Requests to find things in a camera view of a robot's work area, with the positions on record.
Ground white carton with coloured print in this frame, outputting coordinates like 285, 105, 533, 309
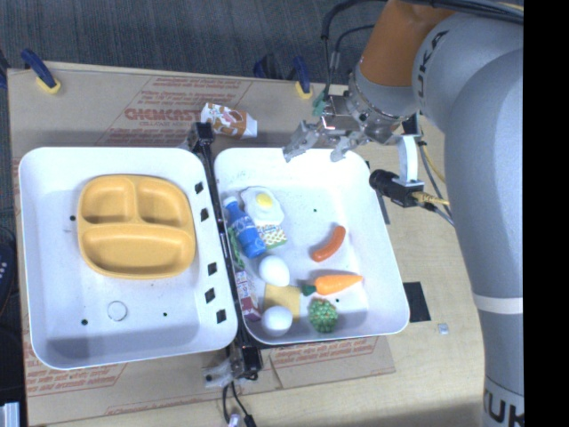
256, 221, 289, 251

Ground green grapes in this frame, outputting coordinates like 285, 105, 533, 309
307, 298, 339, 334

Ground orange sausage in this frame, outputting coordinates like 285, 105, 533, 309
309, 224, 347, 263

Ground white plastic tray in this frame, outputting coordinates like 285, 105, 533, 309
17, 145, 239, 371
212, 147, 411, 346

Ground thin black rod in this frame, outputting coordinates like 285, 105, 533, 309
197, 142, 250, 350

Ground black block with thin wires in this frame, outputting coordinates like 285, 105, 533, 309
203, 344, 264, 389
186, 121, 217, 151

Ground white fried egg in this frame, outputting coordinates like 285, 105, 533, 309
239, 185, 285, 227

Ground brown cardboard board red print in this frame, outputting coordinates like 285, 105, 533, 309
6, 60, 397, 417

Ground yellow cheese slice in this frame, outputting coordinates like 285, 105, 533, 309
262, 282, 303, 322

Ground brown and white carton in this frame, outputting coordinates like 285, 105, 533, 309
199, 101, 259, 141

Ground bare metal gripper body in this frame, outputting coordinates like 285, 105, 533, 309
318, 94, 406, 147

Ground blue bottle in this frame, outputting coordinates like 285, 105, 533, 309
221, 196, 268, 260

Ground black cylinder on white bracket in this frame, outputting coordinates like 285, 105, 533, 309
368, 116, 427, 208

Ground orange divided plate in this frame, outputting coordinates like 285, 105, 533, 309
76, 173, 197, 280

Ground small red and white carton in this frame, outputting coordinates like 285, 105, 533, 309
234, 269, 263, 323

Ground green packet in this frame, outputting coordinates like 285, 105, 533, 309
226, 225, 246, 270

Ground orange carrot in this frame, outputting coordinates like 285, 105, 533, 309
301, 273, 365, 297

